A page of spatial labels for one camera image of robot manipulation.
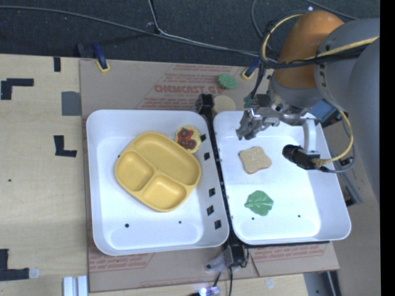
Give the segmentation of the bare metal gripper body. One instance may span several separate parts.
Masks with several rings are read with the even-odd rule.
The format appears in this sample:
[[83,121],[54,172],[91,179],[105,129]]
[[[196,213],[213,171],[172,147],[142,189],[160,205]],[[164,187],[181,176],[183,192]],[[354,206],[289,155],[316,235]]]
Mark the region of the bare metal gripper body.
[[267,128],[278,126],[280,122],[297,126],[311,108],[300,102],[287,101],[277,94],[256,94],[246,112],[246,126]]

